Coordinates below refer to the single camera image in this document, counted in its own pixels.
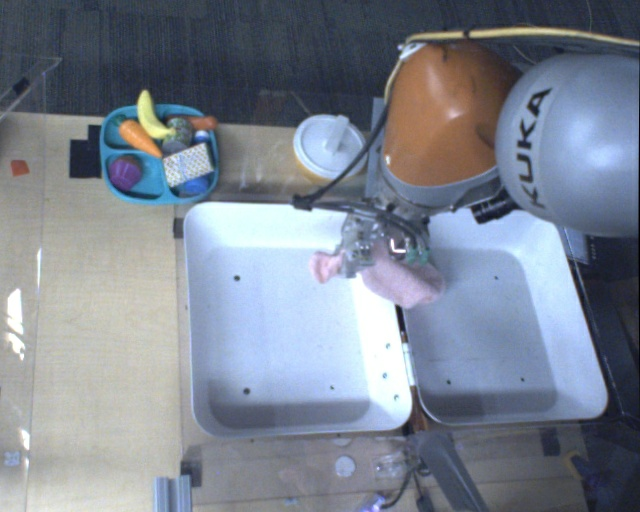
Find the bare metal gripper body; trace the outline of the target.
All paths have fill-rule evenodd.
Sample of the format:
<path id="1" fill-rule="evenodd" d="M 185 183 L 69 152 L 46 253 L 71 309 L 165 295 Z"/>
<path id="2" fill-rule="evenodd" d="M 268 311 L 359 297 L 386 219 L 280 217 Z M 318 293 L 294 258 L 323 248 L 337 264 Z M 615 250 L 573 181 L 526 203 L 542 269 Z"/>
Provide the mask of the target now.
<path id="1" fill-rule="evenodd" d="M 424 266 L 429 261 L 428 232 L 388 211 L 348 209 L 341 236 L 339 274 L 346 278 L 373 267 L 377 249 L 391 261 L 409 266 Z"/>

